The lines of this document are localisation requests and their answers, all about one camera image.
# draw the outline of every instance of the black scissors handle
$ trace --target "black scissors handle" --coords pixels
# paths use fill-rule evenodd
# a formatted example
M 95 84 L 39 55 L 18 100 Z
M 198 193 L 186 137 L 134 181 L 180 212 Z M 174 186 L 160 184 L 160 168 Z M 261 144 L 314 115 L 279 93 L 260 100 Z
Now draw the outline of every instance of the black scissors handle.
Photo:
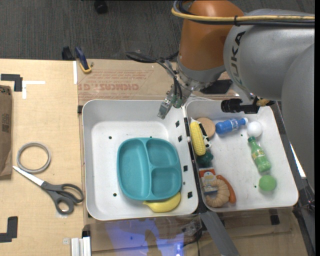
M 53 185 L 44 181 L 41 185 L 41 188 L 51 196 L 57 211 L 64 215 L 72 213 L 74 211 L 74 204 L 82 202 L 85 198 L 82 190 L 78 186 L 70 183 Z M 79 194 L 79 197 L 76 197 L 71 192 L 65 191 L 67 188 L 76 190 Z M 59 206 L 60 203 L 65 203 L 68 206 L 68 210 L 61 209 Z

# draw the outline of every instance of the gray ring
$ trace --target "gray ring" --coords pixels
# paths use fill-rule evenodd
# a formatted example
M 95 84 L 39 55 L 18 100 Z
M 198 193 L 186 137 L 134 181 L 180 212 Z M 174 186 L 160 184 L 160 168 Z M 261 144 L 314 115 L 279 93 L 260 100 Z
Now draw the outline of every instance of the gray ring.
M 39 147 L 39 148 L 42 148 L 45 152 L 46 152 L 46 155 L 48 156 L 48 159 L 46 161 L 46 163 L 44 164 L 44 166 L 42 166 L 41 168 L 39 169 L 28 169 L 26 167 L 24 167 L 21 162 L 20 162 L 20 157 L 21 157 L 21 154 L 22 152 L 27 149 L 27 148 L 30 148 L 30 147 Z M 31 174 L 38 174 L 38 173 L 41 173 L 43 172 L 45 169 L 48 168 L 49 164 L 51 162 L 51 153 L 48 149 L 47 146 L 45 146 L 44 144 L 40 143 L 40 142 L 29 142 L 27 144 L 24 144 L 19 150 L 18 150 L 18 153 L 16 155 L 16 164 L 19 166 L 20 169 L 26 171 L 27 173 L 31 173 Z

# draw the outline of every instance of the croissant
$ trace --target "croissant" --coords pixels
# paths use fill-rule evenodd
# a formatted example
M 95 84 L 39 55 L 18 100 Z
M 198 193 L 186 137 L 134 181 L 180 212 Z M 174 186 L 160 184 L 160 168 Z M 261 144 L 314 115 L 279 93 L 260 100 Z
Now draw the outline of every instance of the croissant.
M 205 196 L 206 203 L 214 208 L 223 206 L 229 201 L 230 191 L 227 184 L 221 179 L 215 179 L 210 182 L 212 187 L 217 186 L 218 191 L 215 198 L 211 198 L 209 195 Z

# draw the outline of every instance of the green ball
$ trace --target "green ball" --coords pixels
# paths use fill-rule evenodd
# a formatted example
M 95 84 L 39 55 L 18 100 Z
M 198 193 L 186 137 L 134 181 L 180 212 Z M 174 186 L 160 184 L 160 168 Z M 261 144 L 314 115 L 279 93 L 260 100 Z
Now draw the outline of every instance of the green ball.
M 263 191 L 272 191 L 276 188 L 277 181 L 271 175 L 264 175 L 259 180 L 259 187 Z

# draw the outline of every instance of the brown paper bag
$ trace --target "brown paper bag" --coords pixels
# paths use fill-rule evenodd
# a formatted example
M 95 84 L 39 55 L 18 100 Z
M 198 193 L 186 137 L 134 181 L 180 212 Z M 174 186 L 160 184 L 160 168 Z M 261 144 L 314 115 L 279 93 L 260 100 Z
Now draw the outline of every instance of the brown paper bag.
M 0 85 L 0 177 L 12 171 L 12 91 Z

